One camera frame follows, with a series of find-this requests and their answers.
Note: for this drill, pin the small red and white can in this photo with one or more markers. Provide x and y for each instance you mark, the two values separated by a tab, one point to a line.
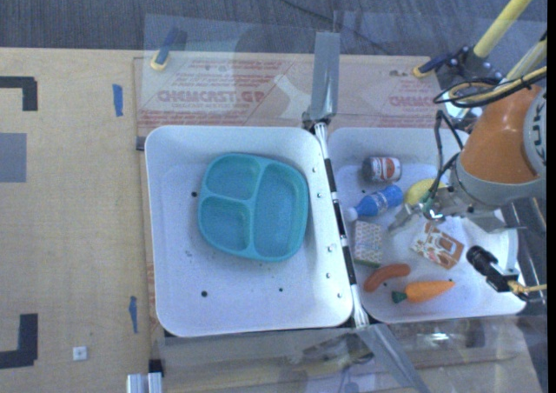
382	169

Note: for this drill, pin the yellow toy fruit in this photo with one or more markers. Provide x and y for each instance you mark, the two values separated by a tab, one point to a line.
419	191

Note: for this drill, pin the blue bottle with white cap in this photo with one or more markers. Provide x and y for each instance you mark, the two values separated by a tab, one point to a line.
375	204

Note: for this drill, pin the orange carrot with green top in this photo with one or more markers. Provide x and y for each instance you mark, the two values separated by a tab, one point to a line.
428	290

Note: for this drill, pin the orange-red toy sausage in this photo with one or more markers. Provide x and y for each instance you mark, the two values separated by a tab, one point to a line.
384	276

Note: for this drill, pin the thin black and white rod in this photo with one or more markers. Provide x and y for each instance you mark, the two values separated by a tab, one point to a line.
336	204

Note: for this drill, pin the white and brown printed carton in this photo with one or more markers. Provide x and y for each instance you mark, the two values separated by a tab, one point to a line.
438	248

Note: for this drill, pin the white plastic tray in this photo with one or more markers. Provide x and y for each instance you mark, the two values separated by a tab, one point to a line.
434	311
243	295

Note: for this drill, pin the black cylinder on white bracket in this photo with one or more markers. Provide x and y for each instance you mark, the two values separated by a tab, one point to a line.
484	261

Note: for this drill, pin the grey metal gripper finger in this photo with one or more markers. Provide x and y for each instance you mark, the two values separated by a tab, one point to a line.
404	217
434	215

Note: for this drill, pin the blue divided plate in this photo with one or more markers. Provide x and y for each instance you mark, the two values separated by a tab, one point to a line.
260	208

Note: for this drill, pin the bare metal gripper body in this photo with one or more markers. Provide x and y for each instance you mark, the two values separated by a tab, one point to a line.
456	204

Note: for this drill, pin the small white square block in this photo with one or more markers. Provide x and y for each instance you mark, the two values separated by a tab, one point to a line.
80	353

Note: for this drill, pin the brown cardboard board, red print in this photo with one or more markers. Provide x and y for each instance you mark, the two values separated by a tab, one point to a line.
226	95

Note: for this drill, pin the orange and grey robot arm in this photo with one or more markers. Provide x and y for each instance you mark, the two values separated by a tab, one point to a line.
499	143

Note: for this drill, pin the patterned carton with green edge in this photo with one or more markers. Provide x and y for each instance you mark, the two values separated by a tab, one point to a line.
368	243

